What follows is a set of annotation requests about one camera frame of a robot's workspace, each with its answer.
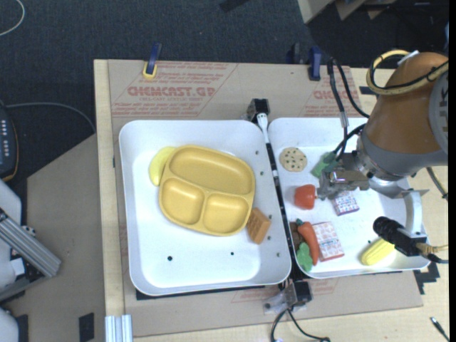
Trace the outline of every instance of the black device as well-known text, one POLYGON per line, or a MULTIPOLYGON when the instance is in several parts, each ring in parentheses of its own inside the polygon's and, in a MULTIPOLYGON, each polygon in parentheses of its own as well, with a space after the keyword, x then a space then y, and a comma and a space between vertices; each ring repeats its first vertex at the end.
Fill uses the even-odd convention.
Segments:
POLYGON ((10 180, 17 171, 18 143, 16 130, 5 108, 0 106, 0 179, 10 180))

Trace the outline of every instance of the white cable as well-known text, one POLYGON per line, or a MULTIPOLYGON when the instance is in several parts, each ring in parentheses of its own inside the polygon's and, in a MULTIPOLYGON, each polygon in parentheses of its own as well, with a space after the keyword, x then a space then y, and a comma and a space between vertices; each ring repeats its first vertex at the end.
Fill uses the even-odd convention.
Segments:
POLYGON ((6 31, 0 32, 0 36, 4 36, 4 35, 6 35, 8 33, 11 33, 14 29, 17 29, 22 24, 22 21, 24 20, 24 17, 26 15, 26 8, 24 7, 24 4, 22 4, 21 0, 14 0, 14 1, 17 1, 17 3, 21 6, 22 16, 19 19, 19 21, 12 28, 10 28, 10 29, 8 29, 6 31))

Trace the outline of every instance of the blue clamp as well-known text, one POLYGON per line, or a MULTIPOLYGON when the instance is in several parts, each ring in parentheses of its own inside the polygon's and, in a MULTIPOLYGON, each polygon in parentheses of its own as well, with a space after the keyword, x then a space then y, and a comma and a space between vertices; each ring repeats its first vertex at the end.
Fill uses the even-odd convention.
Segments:
POLYGON ((309 79, 311 81, 320 81, 321 51, 318 46, 313 46, 309 49, 309 63, 309 79))
POLYGON ((152 80, 157 74, 157 60, 160 57, 160 52, 162 51, 162 44, 154 42, 152 45, 152 51, 150 52, 149 61, 145 63, 142 70, 142 75, 148 79, 152 80))

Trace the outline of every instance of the small box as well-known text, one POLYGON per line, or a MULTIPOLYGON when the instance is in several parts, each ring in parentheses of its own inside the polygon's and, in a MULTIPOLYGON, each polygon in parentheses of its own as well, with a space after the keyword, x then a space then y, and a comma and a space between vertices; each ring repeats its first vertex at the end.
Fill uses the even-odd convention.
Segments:
POLYGON ((349 191, 341 192, 337 197, 332 199, 331 202, 333 203, 334 210, 338 216, 357 212, 359 210, 355 197, 349 191))
POLYGON ((312 227, 320 246, 320 261, 328 261, 344 255, 342 244, 331 222, 312 224, 312 227))

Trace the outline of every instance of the toy carrot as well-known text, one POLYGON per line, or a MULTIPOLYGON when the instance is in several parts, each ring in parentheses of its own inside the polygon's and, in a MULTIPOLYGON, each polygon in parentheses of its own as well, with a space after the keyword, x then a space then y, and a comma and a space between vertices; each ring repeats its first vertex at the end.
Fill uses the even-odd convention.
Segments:
POLYGON ((300 219, 296 220, 298 224, 298 232, 304 238, 304 241, 309 246, 309 251, 312 257, 312 264, 315 266, 320 256, 320 247, 312 224, 310 222, 303 222, 300 219))

